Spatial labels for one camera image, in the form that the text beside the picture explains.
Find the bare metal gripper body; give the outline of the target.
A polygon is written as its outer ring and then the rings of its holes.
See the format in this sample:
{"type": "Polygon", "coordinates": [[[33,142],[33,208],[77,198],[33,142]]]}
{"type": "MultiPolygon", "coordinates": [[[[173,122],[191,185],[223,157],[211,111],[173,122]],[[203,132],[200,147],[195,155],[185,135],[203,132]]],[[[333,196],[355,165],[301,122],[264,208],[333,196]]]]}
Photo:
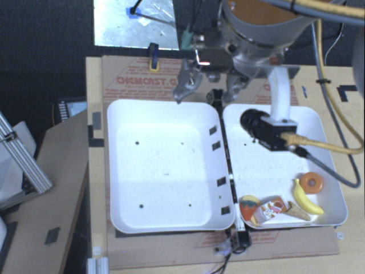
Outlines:
{"type": "Polygon", "coordinates": [[[267,77],[273,67],[283,64],[283,51],[228,42],[204,42],[198,47],[196,62],[207,74],[226,74],[227,77],[242,78],[248,82],[267,77]]]}

